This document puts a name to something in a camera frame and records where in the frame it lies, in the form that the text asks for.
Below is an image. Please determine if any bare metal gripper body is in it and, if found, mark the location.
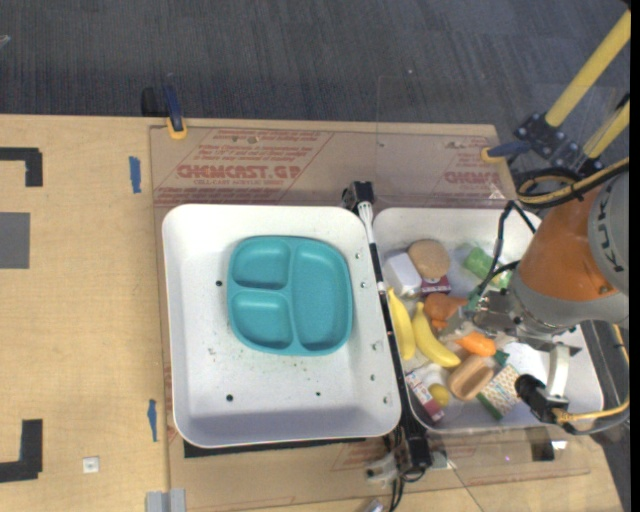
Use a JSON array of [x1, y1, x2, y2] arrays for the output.
[[469, 288, 534, 347]]

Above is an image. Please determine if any orange toy chicken piece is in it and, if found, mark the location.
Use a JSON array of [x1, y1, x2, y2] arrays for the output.
[[422, 291, 470, 332]]

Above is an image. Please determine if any orange carrot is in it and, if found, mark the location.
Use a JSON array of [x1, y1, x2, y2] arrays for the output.
[[454, 330, 498, 358]]

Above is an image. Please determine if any yellow banana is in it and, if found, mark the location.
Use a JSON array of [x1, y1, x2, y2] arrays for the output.
[[410, 301, 462, 370], [386, 287, 417, 363]]

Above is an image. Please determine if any maroon small packet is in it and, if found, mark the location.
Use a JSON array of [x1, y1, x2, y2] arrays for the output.
[[419, 274, 453, 297]]

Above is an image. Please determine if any white small bottle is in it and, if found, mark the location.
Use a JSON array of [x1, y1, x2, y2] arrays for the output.
[[418, 361, 447, 386]]

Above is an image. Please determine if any tan hot dog bun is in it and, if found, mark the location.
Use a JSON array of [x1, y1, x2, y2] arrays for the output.
[[446, 353, 497, 403]]

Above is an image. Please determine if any green packet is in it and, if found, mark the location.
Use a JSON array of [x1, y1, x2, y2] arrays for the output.
[[461, 244, 512, 290]]

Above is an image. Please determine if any brown round biscuit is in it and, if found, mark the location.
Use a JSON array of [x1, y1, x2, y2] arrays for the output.
[[406, 238, 452, 281]]

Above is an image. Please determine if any white box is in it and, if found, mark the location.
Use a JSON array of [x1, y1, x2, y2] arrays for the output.
[[384, 251, 423, 299]]

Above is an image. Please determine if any red and white carton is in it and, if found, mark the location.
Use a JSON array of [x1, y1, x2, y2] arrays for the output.
[[404, 370, 446, 424]]

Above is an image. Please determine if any green patterned carton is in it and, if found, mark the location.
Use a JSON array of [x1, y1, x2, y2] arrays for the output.
[[475, 363, 524, 421]]

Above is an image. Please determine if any white plastic tray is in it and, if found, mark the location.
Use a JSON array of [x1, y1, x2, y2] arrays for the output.
[[161, 203, 403, 449], [372, 206, 607, 433]]

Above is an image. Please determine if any thin black and white rod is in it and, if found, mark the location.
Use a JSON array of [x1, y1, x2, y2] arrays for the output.
[[356, 199, 417, 442]]

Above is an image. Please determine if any teal divided plate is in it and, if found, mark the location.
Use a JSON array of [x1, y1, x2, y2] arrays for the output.
[[226, 234, 355, 358]]

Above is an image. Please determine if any brown cardboard board, red print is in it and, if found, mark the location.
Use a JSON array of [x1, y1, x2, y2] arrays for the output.
[[148, 123, 592, 507]]

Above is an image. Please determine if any black cylinder on white bracket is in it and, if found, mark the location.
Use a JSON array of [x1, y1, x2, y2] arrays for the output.
[[514, 343, 572, 425]]

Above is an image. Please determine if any black block with thin wires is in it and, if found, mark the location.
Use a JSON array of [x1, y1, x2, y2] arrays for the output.
[[406, 434, 434, 470], [343, 180, 376, 209]]

